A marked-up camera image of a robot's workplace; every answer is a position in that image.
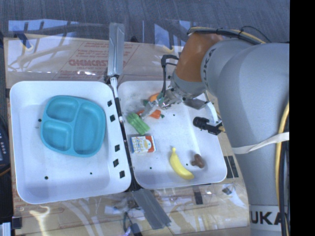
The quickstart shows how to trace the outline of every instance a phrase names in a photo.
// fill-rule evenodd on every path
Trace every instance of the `small box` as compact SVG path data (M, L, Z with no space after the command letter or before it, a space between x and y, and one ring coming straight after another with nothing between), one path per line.
M132 153L150 153L156 151L153 136L135 136L130 139Z

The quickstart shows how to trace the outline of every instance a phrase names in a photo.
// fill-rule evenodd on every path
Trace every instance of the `toy banana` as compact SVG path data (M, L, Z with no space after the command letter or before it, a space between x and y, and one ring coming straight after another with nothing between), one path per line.
M194 178L193 173L191 173L189 170L187 170L181 163L181 161L178 158L178 155L176 154L176 149L172 148L172 155L169 159L169 162L173 168L173 170L182 178L190 180Z

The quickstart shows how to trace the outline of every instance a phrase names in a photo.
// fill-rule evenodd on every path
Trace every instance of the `white strap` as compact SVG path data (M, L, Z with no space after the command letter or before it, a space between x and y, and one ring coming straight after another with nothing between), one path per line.
M289 140L290 140L289 132L285 132L285 133L274 135L268 138L267 140L262 141L259 144L248 145L248 146L243 146L243 147L233 147L232 150L234 154L246 154L269 144L277 144L277 143L281 143L281 142L285 142Z

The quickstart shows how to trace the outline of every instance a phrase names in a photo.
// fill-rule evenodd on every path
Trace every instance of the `white tray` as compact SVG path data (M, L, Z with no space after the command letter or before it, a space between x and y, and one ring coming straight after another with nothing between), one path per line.
M132 81L124 82L119 86L118 95L121 99L129 148L131 148L130 137L138 134L127 122L127 115L144 109L142 100L160 92L162 85L162 81ZM192 124L196 116L206 117L206 110L198 111L184 104L177 104L168 110L162 110L162 114L165 115L164 118L145 119L150 126L148 135L153 135L157 150L151 153L130 154L137 182L146 189L161 189L224 180L227 169L218 137L205 130L200 131ZM194 179L183 179L174 172L169 163L172 147L176 148L182 164L193 172ZM206 165L203 169L190 164L196 153L205 161Z
M106 133L96 155L75 157L61 154L48 149L41 141L38 120L48 100L55 95L82 97L104 109ZM120 193L129 188L131 175L124 140L113 93L106 84L18 82L10 91L10 107L17 191L25 202L64 201Z

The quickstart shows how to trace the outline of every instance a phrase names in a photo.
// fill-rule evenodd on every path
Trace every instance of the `plastic sheet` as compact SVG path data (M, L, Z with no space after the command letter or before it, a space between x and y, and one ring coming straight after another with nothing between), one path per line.
M186 32L192 25L197 24L171 20L154 24L143 22L136 38L126 26L124 70L118 79L119 84L161 80L162 55L179 56L187 40ZM12 21L9 32L11 36L4 39L8 89L24 80L104 81L108 26L54 20ZM20 39L22 36L29 41L27 48ZM174 66L168 66L167 75L171 75L173 69ZM216 99L212 100L218 107ZM226 134L221 133L218 138L228 168L226 179L220 183L152 190L171 219L170 226L158 230L152 229L131 192L28 204L16 191L12 163L14 216L22 218L22 227L15 230L15 235L122 236L131 223L139 226L142 235L151 236L197 232L246 235L249 232L249 208L242 174Z

